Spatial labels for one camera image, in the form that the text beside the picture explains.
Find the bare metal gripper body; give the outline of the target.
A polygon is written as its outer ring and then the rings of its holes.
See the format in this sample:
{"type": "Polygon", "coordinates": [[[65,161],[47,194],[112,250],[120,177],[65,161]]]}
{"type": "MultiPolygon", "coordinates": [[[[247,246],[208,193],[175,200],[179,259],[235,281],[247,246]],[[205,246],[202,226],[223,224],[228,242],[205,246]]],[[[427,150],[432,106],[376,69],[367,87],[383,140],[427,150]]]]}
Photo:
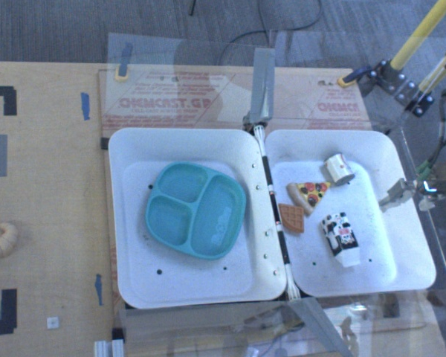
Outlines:
{"type": "Polygon", "coordinates": [[[446,198],[446,178],[416,179],[416,191],[431,201],[446,198]]]}

